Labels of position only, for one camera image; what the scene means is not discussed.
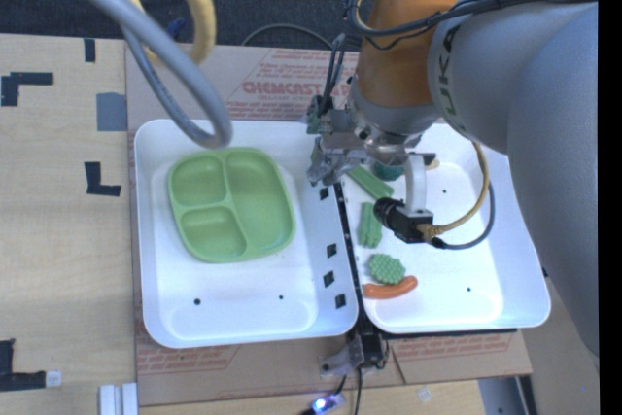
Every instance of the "cardboard box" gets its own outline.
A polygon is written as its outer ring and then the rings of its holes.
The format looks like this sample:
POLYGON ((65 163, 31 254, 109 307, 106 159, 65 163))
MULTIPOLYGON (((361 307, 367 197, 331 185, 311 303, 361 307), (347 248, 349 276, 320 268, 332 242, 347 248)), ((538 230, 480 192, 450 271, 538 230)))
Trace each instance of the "cardboard box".
MULTIPOLYGON (((327 78, 329 52, 215 47, 201 69, 233 120, 300 121, 327 78)), ((358 55, 344 58, 333 97, 341 106, 358 55)), ((158 74, 193 119, 205 118, 187 90, 167 69, 158 74)), ((332 391, 338 378, 323 378, 322 359, 338 353, 345 336, 320 339, 167 349, 155 343, 142 322, 138 251, 134 135, 145 122, 168 118, 131 52, 126 53, 131 234, 135 286, 136 364, 142 406, 228 398, 332 391)), ((532 372, 520 331, 429 335, 392 340, 383 369, 365 373, 366 387, 422 384, 532 372)), ((346 387, 356 384, 348 379, 346 387)))

